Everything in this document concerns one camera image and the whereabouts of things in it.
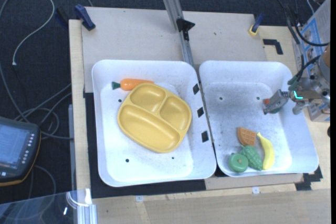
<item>blue clamp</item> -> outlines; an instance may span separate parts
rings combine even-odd
[[[258,33],[258,27],[261,24],[262,19],[264,18],[263,13],[260,13],[259,16],[256,19],[256,22],[254,23],[254,25],[251,25],[250,29],[249,29],[249,34],[251,36],[256,36]]]
[[[92,29],[94,29],[96,27],[96,25],[91,21],[88,12],[86,11],[86,9],[82,5],[77,4],[75,6],[75,13],[76,13],[77,17],[79,17],[80,19],[83,19],[82,24],[84,25],[84,27],[86,29],[91,31]]]

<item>toy food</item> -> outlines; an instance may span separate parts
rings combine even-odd
[[[123,79],[120,83],[112,82],[112,89],[115,90],[117,88],[121,88],[124,91],[131,91],[135,86],[138,86],[141,83],[154,83],[151,80],[143,80],[143,79]]]
[[[263,169],[263,162],[256,148],[251,145],[242,146],[242,147],[243,149],[239,153],[247,157],[248,166],[255,170],[261,171]]]
[[[229,166],[235,172],[244,172],[248,167],[248,159],[243,154],[232,153],[229,159]]]
[[[275,154],[274,154],[274,148],[273,148],[272,142],[269,139],[263,137],[260,134],[260,132],[257,133],[257,136],[260,138],[261,145],[265,152],[265,158],[262,163],[262,168],[264,170],[270,169],[275,161]]]
[[[253,132],[249,129],[238,127],[237,128],[237,135],[239,141],[244,145],[251,145],[254,146],[256,143],[257,133]]]

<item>green light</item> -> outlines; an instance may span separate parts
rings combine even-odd
[[[296,91],[294,91],[294,96],[296,99],[303,99],[303,97],[297,96]]]

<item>metal bracket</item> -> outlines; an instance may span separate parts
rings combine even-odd
[[[259,187],[252,187],[252,193],[259,194],[260,193]]]
[[[182,18],[178,18],[176,20],[176,24],[177,24],[177,28],[178,28],[179,32],[182,31],[184,40],[189,41],[188,31],[191,28],[193,28],[195,26],[195,24],[191,23],[191,22],[189,22],[185,19],[182,19]]]
[[[143,196],[142,195],[136,195],[135,200],[137,202],[141,202],[141,201],[143,201]]]

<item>brown cookie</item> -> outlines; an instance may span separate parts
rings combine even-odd
[[[254,146],[256,143],[257,133],[243,127],[237,128],[237,135],[239,141],[244,145]]]

